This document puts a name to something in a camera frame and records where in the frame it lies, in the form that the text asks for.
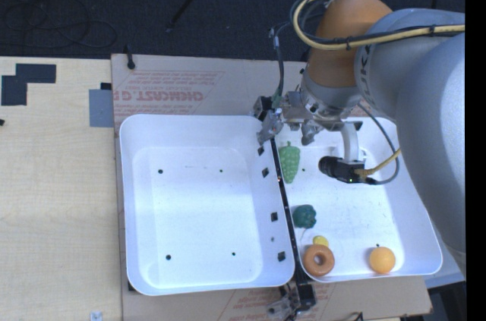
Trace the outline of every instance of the orange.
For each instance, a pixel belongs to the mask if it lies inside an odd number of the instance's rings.
[[[376,247],[370,253],[369,262],[374,271],[386,274],[395,266],[395,254],[388,247]]]

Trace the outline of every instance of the brown donut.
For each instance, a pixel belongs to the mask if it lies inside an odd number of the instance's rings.
[[[323,244],[312,244],[302,258],[305,269],[314,276],[326,275],[334,267],[334,254]]]

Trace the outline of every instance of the robotic hand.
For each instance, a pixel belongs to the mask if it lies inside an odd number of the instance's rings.
[[[303,17],[322,1],[292,7],[294,30],[311,47],[308,63],[300,90],[283,95],[280,85],[273,98],[255,103],[263,122],[259,142],[284,124],[301,130],[304,146],[323,129],[340,131],[344,158],[320,169],[341,181],[364,181],[357,126],[346,119],[365,99],[376,116],[396,124],[415,189],[465,277],[465,15],[392,11],[380,0],[324,0],[315,35],[306,33]]]

